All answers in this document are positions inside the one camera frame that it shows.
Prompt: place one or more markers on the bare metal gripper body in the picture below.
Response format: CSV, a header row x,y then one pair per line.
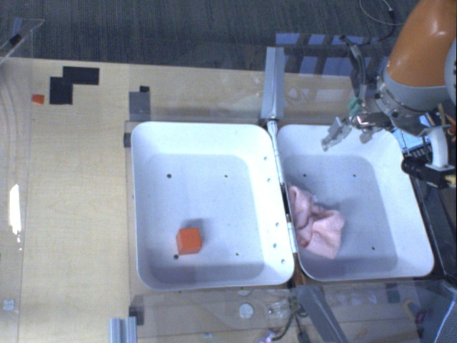
x,y
400,118

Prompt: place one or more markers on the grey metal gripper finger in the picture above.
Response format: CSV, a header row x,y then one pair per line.
x,y
337,132
367,135

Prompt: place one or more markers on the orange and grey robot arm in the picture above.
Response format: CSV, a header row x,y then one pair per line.
x,y
417,48

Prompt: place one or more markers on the white plastic tray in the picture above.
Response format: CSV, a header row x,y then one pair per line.
x,y
364,198
214,206

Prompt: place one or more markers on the pink cloth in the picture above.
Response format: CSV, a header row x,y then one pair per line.
x,y
321,227

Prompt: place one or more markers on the pale wood board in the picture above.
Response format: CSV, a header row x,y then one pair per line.
x,y
214,98

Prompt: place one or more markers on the orange cube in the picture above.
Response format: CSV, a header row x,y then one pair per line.
x,y
189,241

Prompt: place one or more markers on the black cylinder on white bracket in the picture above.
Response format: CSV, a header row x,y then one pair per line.
x,y
438,145

